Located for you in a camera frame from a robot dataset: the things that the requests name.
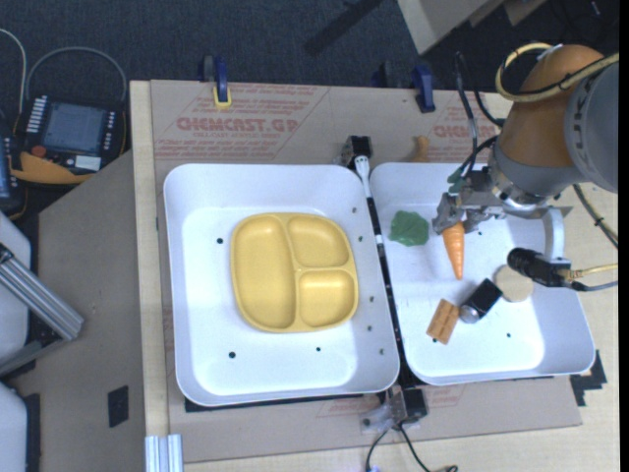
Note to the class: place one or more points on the black can with silver end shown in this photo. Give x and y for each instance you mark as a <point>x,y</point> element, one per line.
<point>484,297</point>

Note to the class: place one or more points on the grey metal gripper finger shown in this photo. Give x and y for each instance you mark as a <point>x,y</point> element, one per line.
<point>475,219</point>
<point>446,215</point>

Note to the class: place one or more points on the black cylinder on white bracket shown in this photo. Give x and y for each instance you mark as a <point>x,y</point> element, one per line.
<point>535,263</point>

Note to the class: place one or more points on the brown cardboard board red print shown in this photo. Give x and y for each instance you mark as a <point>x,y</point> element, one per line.
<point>295,116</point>

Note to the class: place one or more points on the round beige biscuit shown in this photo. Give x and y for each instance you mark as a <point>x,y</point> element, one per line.
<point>516,288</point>

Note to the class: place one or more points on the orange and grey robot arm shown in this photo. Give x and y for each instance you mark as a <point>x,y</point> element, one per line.
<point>545,131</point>

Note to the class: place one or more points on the orange carrot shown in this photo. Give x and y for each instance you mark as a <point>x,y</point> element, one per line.
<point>455,249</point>

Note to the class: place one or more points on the orange waffle biscuit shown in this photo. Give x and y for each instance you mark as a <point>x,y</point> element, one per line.
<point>442,321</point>

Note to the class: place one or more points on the thin black and white rod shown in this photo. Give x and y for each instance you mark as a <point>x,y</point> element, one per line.
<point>382,253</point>

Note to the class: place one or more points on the green lettuce leaf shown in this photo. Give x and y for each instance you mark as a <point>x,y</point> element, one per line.
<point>409,228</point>

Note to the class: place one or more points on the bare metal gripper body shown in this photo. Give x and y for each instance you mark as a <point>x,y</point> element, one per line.
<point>484,192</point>

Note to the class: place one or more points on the yellow divided plate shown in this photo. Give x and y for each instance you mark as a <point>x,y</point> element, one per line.
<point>275,273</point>

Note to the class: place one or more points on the white plastic tray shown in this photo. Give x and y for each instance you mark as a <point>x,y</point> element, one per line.
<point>206,312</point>
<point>491,357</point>

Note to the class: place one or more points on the tan toy food piece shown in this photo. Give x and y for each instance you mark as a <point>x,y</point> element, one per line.
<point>418,149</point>

